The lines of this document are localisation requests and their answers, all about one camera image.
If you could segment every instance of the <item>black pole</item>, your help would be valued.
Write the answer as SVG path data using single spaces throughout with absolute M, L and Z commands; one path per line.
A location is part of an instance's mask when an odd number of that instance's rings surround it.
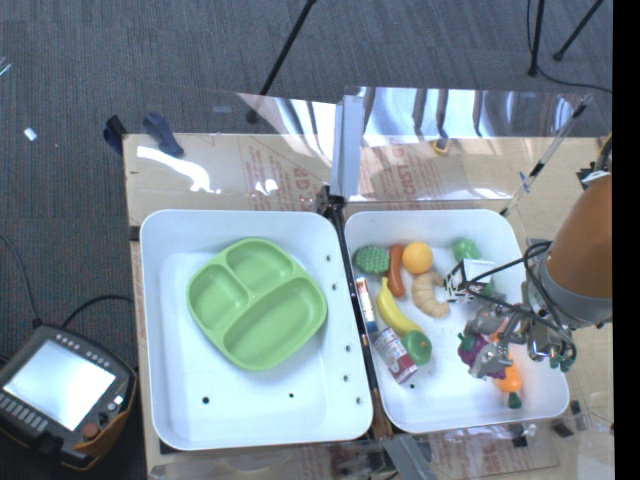
M 316 1 L 317 0 L 307 0 L 307 3 L 304 6 L 304 9 L 302 9 L 302 12 L 298 17 L 298 21 L 296 21 L 296 24 L 293 26 L 293 30 L 289 34 L 289 37 L 287 38 L 287 41 L 284 44 L 282 51 L 280 52 L 280 55 L 276 59 L 276 62 L 273 65 L 273 68 L 271 69 L 271 73 L 269 73 L 267 80 L 265 81 L 264 85 L 262 86 L 262 89 L 260 90 L 260 93 L 259 93 L 260 96 L 265 96 L 267 92 L 269 92 L 269 89 L 271 88 L 271 84 L 273 83 L 276 76 L 278 75 L 278 71 L 280 71 L 280 67 L 282 66 L 282 63 L 287 57 L 289 50 L 293 46 L 293 43 L 296 40 L 296 37 L 298 36 L 298 32 L 300 32 L 300 29 L 304 24 L 304 21 L 307 19 L 307 16 L 311 11 L 311 7 L 313 7 L 313 4 L 315 4 Z M 255 110 L 250 110 L 248 112 L 247 121 L 249 121 L 250 123 L 255 123 L 257 118 L 258 118 L 258 115 Z
M 542 15 L 544 14 L 544 1 L 538 0 L 538 15 L 536 17 L 536 31 L 533 37 L 533 51 L 531 52 L 531 66 L 529 76 L 536 76 L 538 73 L 538 49 L 540 48 L 540 31 L 542 30 Z
M 562 57 L 564 56 L 564 53 L 569 49 L 569 46 L 571 46 L 571 43 L 573 43 L 573 40 L 576 37 L 578 37 L 578 34 L 580 33 L 580 31 L 584 28 L 584 26 L 587 24 L 587 22 L 591 19 L 591 16 L 593 16 L 593 13 L 598 10 L 598 7 L 600 7 L 602 2 L 604 2 L 604 0 L 596 0 L 596 2 L 593 4 L 591 9 L 589 9 L 589 12 L 587 14 L 585 14 L 585 16 L 584 16 L 584 18 L 582 18 L 582 21 L 580 22 L 580 24 L 573 31 L 573 34 L 571 34 L 571 37 L 569 37 L 569 39 L 567 39 L 567 42 L 564 43 L 562 48 L 560 48 L 553 55 L 553 58 L 555 60 L 562 60 Z

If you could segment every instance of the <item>toy banana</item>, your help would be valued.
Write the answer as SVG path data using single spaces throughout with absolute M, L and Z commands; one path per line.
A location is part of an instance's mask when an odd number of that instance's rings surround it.
M 389 279 L 383 277 L 381 280 L 380 292 L 376 298 L 378 303 L 378 311 L 385 323 L 391 327 L 394 332 L 402 337 L 409 331 L 424 331 L 413 320 L 408 318 L 398 307 L 391 290 L 389 290 Z

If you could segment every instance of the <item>controller screen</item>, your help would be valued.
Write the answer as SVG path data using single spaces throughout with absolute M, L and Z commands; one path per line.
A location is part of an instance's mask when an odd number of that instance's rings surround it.
M 73 431 L 115 378 L 62 345 L 46 341 L 4 389 Z

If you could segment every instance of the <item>brown sausage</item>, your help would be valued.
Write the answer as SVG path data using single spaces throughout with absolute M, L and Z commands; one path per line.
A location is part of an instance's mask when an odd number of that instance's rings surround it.
M 389 270 L 387 271 L 387 279 L 389 280 L 389 291 L 394 297 L 404 296 L 404 284 L 402 283 L 402 275 L 400 267 L 402 266 L 402 252 L 404 246 L 395 244 L 389 249 Z

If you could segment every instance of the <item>white tray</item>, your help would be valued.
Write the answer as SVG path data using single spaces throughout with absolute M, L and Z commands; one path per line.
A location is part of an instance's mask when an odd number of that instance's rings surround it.
M 443 277 L 456 265 L 450 246 L 461 238 L 472 239 L 483 259 L 497 266 L 516 260 L 522 253 L 509 223 L 490 210 L 434 211 L 362 211 L 353 214 L 345 225 L 349 256 L 366 245 L 391 247 L 394 243 L 423 241 L 434 253 L 432 269 Z M 354 274 L 361 275 L 353 265 Z M 367 275 L 374 300 L 380 289 L 380 276 Z M 505 293 L 507 302 L 521 302 L 521 283 L 525 280 L 522 264 L 493 276 L 494 287 Z M 432 358 L 405 383 L 398 384 L 373 351 L 384 410 L 400 429 L 425 433 L 481 425 L 555 417 L 569 403 L 564 374 L 551 369 L 548 361 L 535 363 L 525 346 L 511 345 L 510 352 L 522 377 L 520 409 L 507 407 L 507 395 L 492 379 L 480 380 L 468 373 L 469 367 L 457 354 L 465 323 L 475 314 L 478 304 L 451 304 L 440 319 L 425 315 L 411 301 L 411 274 L 403 272 L 406 294 L 398 299 L 400 309 L 418 323 L 432 342 Z M 386 327 L 380 315 L 378 328 Z
M 191 276 L 232 243 L 266 238 L 318 282 L 327 318 L 265 371 L 233 365 L 186 305 Z M 351 440 L 373 407 L 337 233 L 310 212 L 162 210 L 140 230 L 152 420 L 179 450 Z

